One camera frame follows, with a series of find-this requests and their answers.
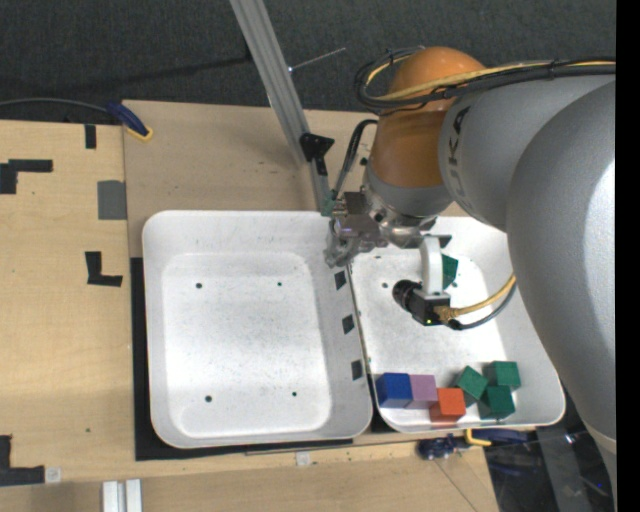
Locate purple cube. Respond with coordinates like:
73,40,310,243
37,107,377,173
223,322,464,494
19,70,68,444
405,374,440,411

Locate black cylinder on white bracket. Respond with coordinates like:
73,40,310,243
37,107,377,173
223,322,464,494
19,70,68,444
391,234,454,327

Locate blue cube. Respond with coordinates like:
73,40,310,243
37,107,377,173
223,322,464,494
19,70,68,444
375,372,414,409

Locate green cube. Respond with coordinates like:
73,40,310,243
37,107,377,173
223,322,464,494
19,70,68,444
441,253,460,290
476,384,517,421
454,365,490,402
482,360,522,391

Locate orange cube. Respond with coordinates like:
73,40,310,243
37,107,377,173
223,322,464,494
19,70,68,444
428,387,468,424

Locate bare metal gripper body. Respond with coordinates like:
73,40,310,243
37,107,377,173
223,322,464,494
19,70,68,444
329,191,437,251

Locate white plastic tray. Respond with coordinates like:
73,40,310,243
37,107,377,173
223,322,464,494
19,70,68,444
141,209,374,450
346,214,567,434

